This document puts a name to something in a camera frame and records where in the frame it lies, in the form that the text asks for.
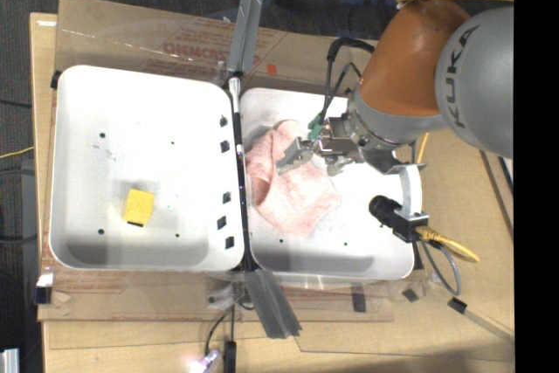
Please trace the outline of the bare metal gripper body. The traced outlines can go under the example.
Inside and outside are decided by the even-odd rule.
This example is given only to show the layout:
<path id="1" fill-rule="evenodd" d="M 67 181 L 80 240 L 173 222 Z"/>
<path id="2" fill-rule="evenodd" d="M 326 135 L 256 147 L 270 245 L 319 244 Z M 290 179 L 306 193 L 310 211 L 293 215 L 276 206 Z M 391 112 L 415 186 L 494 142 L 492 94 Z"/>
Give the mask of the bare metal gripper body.
<path id="1" fill-rule="evenodd" d="M 396 145 L 372 133 L 359 119 L 327 118 L 313 143 L 316 155 L 330 165 L 352 162 L 369 165 L 395 165 Z"/>

